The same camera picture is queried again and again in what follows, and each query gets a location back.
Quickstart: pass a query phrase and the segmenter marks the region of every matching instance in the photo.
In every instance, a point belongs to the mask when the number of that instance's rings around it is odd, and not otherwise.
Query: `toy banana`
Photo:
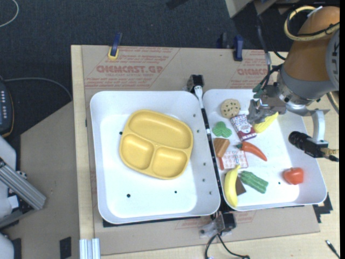
[[[224,193],[226,200],[233,208],[237,207],[236,180],[240,167],[241,165],[236,165],[234,169],[228,171],[225,175]]]

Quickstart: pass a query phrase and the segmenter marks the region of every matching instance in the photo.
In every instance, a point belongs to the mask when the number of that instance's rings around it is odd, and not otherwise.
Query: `toy food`
[[[235,168],[237,164],[241,165],[241,168],[247,168],[248,162],[244,151],[226,151],[222,157],[224,169]]]
[[[247,141],[243,141],[242,144],[237,145],[237,147],[241,151],[255,154],[256,156],[260,157],[262,160],[267,161],[267,157],[265,156],[265,154],[254,144],[251,144]]]
[[[222,158],[229,145],[230,141],[228,139],[215,138],[213,141],[213,146],[215,148],[216,157]]]
[[[239,101],[235,99],[227,99],[220,106],[220,112],[225,118],[232,118],[236,116],[240,109],[241,106]]]
[[[228,138],[232,135],[231,129],[227,128],[226,124],[222,121],[216,123],[215,127],[212,129],[212,132],[217,137],[222,136]]]
[[[283,172],[283,177],[288,183],[297,185],[303,182],[304,171],[300,167],[290,168]]]
[[[239,179],[239,177],[237,176],[237,180],[236,180],[236,194],[237,194],[237,196],[242,195],[246,192],[247,192],[246,188],[244,188],[241,179]]]
[[[256,191],[259,191],[262,194],[266,193],[268,182],[254,175],[252,172],[242,171],[240,179],[244,184],[254,188]]]
[[[241,141],[257,136],[252,125],[248,123],[247,116],[245,114],[232,117],[230,122]]]
[[[226,200],[232,207],[237,207],[237,192],[236,192],[236,180],[238,175],[238,169],[241,165],[237,165],[234,169],[228,171],[224,180],[224,194]]]
[[[254,124],[253,128],[255,132],[256,133],[263,132],[265,129],[267,129],[270,126],[271,123],[273,123],[273,121],[278,117],[278,115],[279,115],[279,112],[276,112],[275,114],[271,116],[267,116],[264,122]]]

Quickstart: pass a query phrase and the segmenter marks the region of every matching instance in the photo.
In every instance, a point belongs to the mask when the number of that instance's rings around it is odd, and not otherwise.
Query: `white tray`
[[[241,142],[229,119],[222,117],[220,105],[226,99],[237,99],[241,104],[239,114],[248,114],[252,97],[252,90],[242,89],[208,90],[204,94],[204,107],[210,128],[212,129],[217,122],[223,121],[232,130],[232,135],[229,137],[231,145],[228,151],[237,149],[236,145]],[[268,181],[269,185],[265,194],[244,185],[246,193],[238,196],[238,206],[234,208],[235,210],[300,206],[324,201],[327,190],[319,164],[315,158],[288,142],[288,136],[292,131],[307,133],[302,117],[287,112],[284,115],[279,115],[265,131],[248,140],[264,152],[267,156],[267,162],[253,154],[246,153],[249,166],[245,170]],[[282,172],[291,167],[303,168],[305,178],[302,184],[290,185],[282,177]],[[228,170],[221,171],[218,169],[218,171],[223,185]]]
[[[185,122],[194,145],[184,173],[162,180],[128,168],[119,155],[120,132],[128,117],[148,109]],[[102,91],[90,102],[98,207],[108,222],[212,215],[220,195],[197,98],[186,91]]]

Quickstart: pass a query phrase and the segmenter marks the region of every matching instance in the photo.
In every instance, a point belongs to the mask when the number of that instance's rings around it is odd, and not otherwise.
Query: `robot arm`
[[[289,32],[288,22],[300,11],[310,11],[297,35]],[[313,137],[292,133],[289,141],[315,158],[325,157],[337,161],[325,153],[324,114],[329,110],[309,110],[312,102],[325,94],[328,97],[339,92],[340,9],[334,6],[315,9],[306,6],[293,11],[285,23],[286,35],[294,42],[284,63],[276,66],[277,81],[268,85],[270,74],[254,88],[254,99],[249,106],[248,122],[258,124],[265,117],[286,111],[300,116],[311,116],[314,122]]]

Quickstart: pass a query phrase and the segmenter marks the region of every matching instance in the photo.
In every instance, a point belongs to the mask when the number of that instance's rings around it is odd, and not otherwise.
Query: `toy cookie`
[[[238,100],[235,99],[227,99],[225,100],[220,106],[220,112],[222,116],[225,118],[232,118],[236,116],[241,109]]]

